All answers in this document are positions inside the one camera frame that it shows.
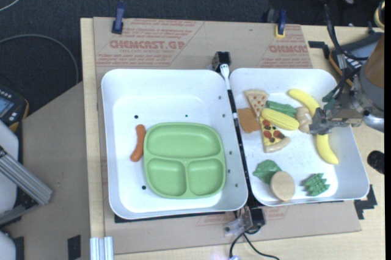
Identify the green divided plate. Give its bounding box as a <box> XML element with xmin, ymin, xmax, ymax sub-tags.
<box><xmin>142</xmin><ymin>121</ymin><xmax>228</xmax><ymax>200</ymax></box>

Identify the black cylinder on white bracket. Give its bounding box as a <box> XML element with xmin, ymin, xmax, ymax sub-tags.
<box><xmin>362</xmin><ymin>110</ymin><xmax>386</xmax><ymax>175</ymax></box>

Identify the large pizza slice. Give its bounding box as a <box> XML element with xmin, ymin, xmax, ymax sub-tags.
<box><xmin>258</xmin><ymin>116</ymin><xmax>292</xmax><ymax>154</ymax></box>

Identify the yellow corn cob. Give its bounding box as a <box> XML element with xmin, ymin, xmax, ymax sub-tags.
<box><xmin>260</xmin><ymin>107</ymin><xmax>301</xmax><ymax>132</ymax></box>

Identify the green lettuce leaf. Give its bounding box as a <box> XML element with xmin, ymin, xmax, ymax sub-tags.
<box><xmin>252</xmin><ymin>159</ymin><xmax>283</xmax><ymax>185</ymax></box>

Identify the tan round biscuit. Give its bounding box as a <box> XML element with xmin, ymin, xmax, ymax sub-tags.
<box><xmin>269</xmin><ymin>170</ymin><xmax>296</xmax><ymax>202</ymax></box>

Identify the orange-brown bread slice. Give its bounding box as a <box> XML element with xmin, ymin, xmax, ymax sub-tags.
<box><xmin>236</xmin><ymin>107</ymin><xmax>261</xmax><ymax>134</ymax></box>

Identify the white plastic tray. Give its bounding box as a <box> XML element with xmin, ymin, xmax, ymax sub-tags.
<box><xmin>228</xmin><ymin>67</ymin><xmax>370</xmax><ymax>208</ymax></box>
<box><xmin>100</xmin><ymin>68</ymin><xmax>249</xmax><ymax>220</ymax></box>

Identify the dark green bean pod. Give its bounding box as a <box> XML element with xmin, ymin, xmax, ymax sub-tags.
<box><xmin>265</xmin><ymin>99</ymin><xmax>298</xmax><ymax>118</ymax></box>

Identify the yellow banana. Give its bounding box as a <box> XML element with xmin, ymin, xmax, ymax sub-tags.
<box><xmin>287</xmin><ymin>88</ymin><xmax>321</xmax><ymax>117</ymax></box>
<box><xmin>315</xmin><ymin>130</ymin><xmax>340</xmax><ymax>166</ymax></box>

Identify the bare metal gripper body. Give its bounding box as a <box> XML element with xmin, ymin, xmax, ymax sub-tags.
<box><xmin>324</xmin><ymin>90</ymin><xmax>369</xmax><ymax>129</ymax></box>

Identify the brown cardboard board red print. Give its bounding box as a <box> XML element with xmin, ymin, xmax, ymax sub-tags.
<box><xmin>93</xmin><ymin>16</ymin><xmax>363</xmax><ymax>255</ymax></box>

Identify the thin black and white rod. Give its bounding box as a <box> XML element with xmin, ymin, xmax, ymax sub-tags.
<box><xmin>220</xmin><ymin>64</ymin><xmax>255</xmax><ymax>208</ymax></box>

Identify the orange sausage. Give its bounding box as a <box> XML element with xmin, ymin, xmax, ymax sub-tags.
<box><xmin>130</xmin><ymin>124</ymin><xmax>147</xmax><ymax>163</ymax></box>

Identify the small pizza slice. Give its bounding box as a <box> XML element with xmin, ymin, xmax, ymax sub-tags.
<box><xmin>243</xmin><ymin>88</ymin><xmax>270</xmax><ymax>115</ymax></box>

